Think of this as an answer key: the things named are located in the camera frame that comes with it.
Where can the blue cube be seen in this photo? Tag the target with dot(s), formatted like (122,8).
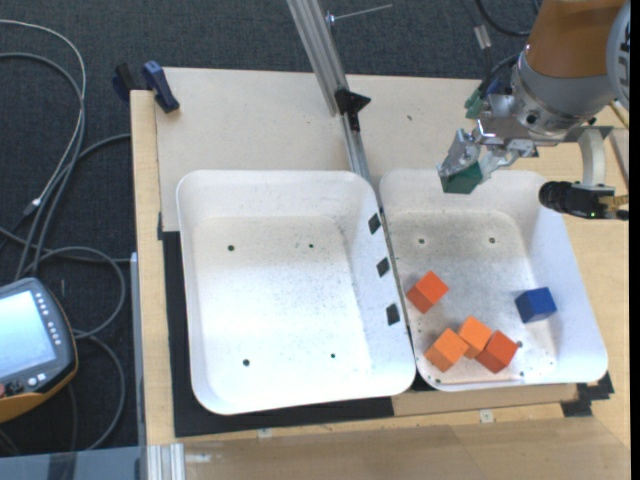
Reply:
(536,305)

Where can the green cube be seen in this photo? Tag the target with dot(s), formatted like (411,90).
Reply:
(462,182)

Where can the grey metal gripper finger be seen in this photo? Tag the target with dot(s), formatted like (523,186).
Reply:
(497,160)
(460,155)

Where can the white plastic tray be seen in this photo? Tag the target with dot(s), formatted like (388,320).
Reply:
(280,293)
(470,258)

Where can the pale wood board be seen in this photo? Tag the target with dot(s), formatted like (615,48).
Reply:
(250,128)

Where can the black cylinder on white bracket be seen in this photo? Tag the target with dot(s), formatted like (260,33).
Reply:
(562,198)

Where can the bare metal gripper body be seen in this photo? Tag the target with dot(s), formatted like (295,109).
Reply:
(510,125)

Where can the orange cube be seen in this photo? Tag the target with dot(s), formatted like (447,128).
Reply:
(475,333)
(445,350)
(427,290)
(497,353)

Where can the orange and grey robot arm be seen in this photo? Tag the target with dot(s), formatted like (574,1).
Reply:
(565,28)

